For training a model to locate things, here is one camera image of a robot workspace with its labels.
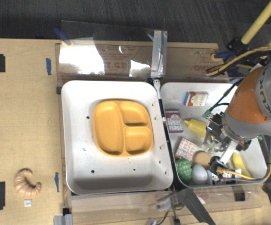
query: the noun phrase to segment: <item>yellow pole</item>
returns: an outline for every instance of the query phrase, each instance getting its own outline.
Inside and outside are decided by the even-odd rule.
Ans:
[[[265,24],[265,22],[271,16],[271,1],[265,7],[265,9],[261,12],[258,18],[254,21],[245,35],[242,37],[241,42],[247,45],[251,39],[256,35],[256,33],[261,29],[261,27]]]

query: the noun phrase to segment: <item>gray carpet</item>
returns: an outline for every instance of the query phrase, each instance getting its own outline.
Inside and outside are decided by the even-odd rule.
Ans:
[[[171,42],[218,43],[242,36],[270,0],[0,0],[0,38],[58,38],[61,21],[168,31]],[[271,17],[251,47],[271,39]],[[268,185],[271,199],[271,183]]]

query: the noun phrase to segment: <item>yellow divided plate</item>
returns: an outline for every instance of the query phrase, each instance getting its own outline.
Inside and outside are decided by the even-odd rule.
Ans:
[[[94,109],[93,132],[97,147],[108,156],[137,156],[153,145],[150,116],[141,104],[132,101],[99,103]]]

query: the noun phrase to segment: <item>cardboard surface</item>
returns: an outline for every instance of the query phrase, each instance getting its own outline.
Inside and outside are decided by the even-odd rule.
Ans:
[[[53,224],[62,213],[60,126],[56,94],[55,40],[0,39],[6,72],[0,73],[0,181],[6,205],[0,224]],[[46,58],[52,61],[48,75]],[[14,189],[14,177],[30,168],[32,184],[42,183],[32,207]],[[54,181],[59,173],[60,192]]]

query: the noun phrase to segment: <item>green ball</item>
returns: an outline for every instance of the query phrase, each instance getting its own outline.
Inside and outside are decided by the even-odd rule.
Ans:
[[[182,182],[185,184],[190,184],[192,180],[192,168],[191,168],[191,162],[187,160],[186,158],[181,158],[176,163],[176,169],[179,178]]]

